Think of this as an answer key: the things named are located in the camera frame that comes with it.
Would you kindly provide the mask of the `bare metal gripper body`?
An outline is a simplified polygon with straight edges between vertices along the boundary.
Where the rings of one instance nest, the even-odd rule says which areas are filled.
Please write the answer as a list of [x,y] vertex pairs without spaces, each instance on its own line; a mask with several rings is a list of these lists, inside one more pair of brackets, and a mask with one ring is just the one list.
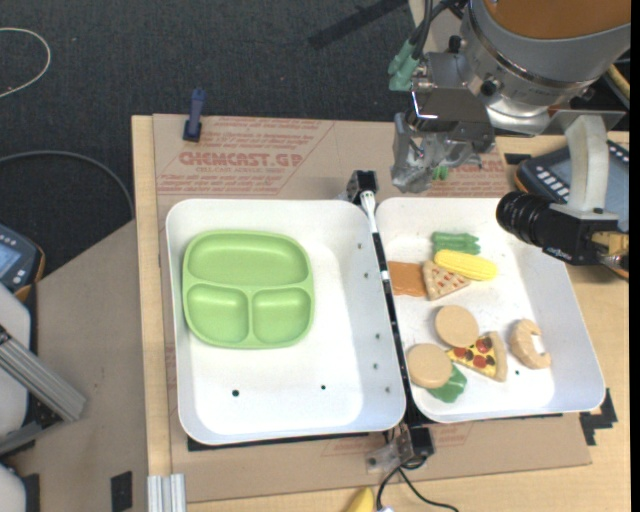
[[487,151],[497,135],[557,135],[566,112],[506,99],[497,79],[465,76],[465,57],[428,53],[411,77],[411,136],[424,151]]

